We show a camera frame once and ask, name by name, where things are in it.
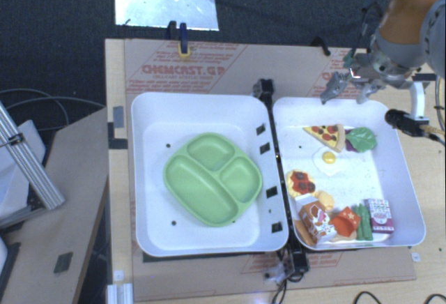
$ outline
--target toy pizza slice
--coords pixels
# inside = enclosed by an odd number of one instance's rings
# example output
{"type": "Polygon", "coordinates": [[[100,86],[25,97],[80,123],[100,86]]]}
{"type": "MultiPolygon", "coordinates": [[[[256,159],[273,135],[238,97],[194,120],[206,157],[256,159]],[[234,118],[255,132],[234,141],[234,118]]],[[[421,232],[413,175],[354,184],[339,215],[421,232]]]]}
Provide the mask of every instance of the toy pizza slice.
{"type": "Polygon", "coordinates": [[[338,153],[341,153],[346,143],[346,132],[342,124],[304,127],[304,131],[338,153]]]}

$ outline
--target metal clamp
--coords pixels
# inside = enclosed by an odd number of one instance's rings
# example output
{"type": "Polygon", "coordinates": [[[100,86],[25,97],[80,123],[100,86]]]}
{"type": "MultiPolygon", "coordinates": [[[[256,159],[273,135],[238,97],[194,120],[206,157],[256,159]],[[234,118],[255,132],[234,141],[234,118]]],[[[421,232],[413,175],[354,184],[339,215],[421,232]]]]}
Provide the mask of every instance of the metal clamp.
{"type": "Polygon", "coordinates": [[[180,23],[180,29],[176,30],[176,21],[170,21],[166,30],[166,39],[174,40],[178,39],[178,55],[182,59],[186,59],[190,56],[190,47],[187,42],[187,25],[185,22],[180,23]]]}
{"type": "Polygon", "coordinates": [[[8,141],[6,143],[0,144],[0,148],[3,148],[7,145],[16,145],[19,143],[22,143],[24,141],[24,136],[22,133],[17,133],[16,135],[13,135],[12,137],[8,138],[8,141]]]}

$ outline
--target metal frame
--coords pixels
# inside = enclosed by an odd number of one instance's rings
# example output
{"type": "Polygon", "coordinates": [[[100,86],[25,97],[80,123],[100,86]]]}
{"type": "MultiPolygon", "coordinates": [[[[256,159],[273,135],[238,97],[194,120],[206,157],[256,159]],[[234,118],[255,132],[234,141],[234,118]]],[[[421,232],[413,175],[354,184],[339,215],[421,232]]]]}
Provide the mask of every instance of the metal frame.
{"type": "MultiPolygon", "coordinates": [[[[0,146],[5,146],[9,154],[22,170],[23,174],[28,179],[31,187],[36,192],[43,206],[47,210],[53,210],[65,202],[63,195],[59,189],[51,182],[45,169],[34,155],[26,139],[20,133],[14,120],[10,117],[6,108],[0,102],[0,146]]],[[[23,219],[29,217],[30,212],[25,211],[26,215],[22,213],[19,216],[23,219]]],[[[1,221],[1,224],[9,223],[10,219],[6,218],[1,221]]]]}

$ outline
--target green plastic plate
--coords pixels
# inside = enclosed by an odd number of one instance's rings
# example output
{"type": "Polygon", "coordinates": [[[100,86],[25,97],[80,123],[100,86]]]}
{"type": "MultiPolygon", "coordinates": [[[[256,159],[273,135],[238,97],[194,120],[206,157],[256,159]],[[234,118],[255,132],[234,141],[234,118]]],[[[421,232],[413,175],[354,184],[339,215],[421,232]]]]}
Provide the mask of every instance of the green plastic plate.
{"type": "Polygon", "coordinates": [[[210,226],[235,221],[262,188],[259,168],[227,138],[203,133],[173,154],[164,184],[196,218],[210,226]]]}

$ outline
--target toy food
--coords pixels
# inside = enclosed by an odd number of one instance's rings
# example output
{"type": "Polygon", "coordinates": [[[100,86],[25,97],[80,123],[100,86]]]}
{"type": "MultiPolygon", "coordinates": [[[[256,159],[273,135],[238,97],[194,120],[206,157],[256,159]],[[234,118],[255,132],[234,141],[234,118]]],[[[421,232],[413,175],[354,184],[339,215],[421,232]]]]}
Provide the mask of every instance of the toy food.
{"type": "Polygon", "coordinates": [[[346,131],[346,149],[364,153],[373,149],[376,139],[370,129],[366,127],[354,128],[346,131]]]}
{"type": "Polygon", "coordinates": [[[300,219],[315,243],[329,241],[336,235],[335,226],[317,198],[306,194],[295,198],[300,219]]]}
{"type": "Polygon", "coordinates": [[[382,199],[368,199],[371,231],[377,234],[391,234],[394,231],[389,202],[382,199]]]}
{"type": "Polygon", "coordinates": [[[352,206],[352,210],[361,218],[361,221],[356,229],[356,239],[358,241],[372,241],[374,237],[371,234],[370,214],[367,208],[363,204],[360,204],[359,206],[352,206]]]}
{"type": "Polygon", "coordinates": [[[347,206],[332,219],[332,223],[338,234],[349,237],[357,229],[360,220],[361,218],[347,206]]]}
{"type": "Polygon", "coordinates": [[[349,237],[344,237],[344,236],[341,236],[340,234],[336,234],[336,236],[333,237],[330,240],[330,242],[353,241],[353,240],[356,239],[356,236],[357,236],[357,232],[356,231],[353,231],[349,237]]]}
{"type": "Polygon", "coordinates": [[[308,233],[308,229],[301,220],[294,220],[294,227],[296,231],[299,233],[300,238],[304,241],[306,245],[310,247],[313,247],[315,245],[314,241],[312,240],[311,236],[308,233]]]}
{"type": "Polygon", "coordinates": [[[328,146],[328,148],[338,153],[341,152],[345,145],[346,136],[344,126],[342,124],[336,124],[333,126],[311,126],[304,127],[303,129],[322,144],[328,146]]]}
{"type": "Polygon", "coordinates": [[[326,211],[331,211],[333,209],[335,200],[333,199],[332,195],[328,194],[325,191],[316,191],[314,193],[314,197],[319,200],[323,207],[325,207],[326,211]]]}
{"type": "Polygon", "coordinates": [[[316,167],[327,176],[333,176],[348,169],[349,159],[346,152],[334,154],[323,146],[313,155],[316,167]]]}
{"type": "Polygon", "coordinates": [[[313,193],[316,189],[313,179],[306,172],[291,170],[285,175],[286,187],[291,197],[313,193]]]}

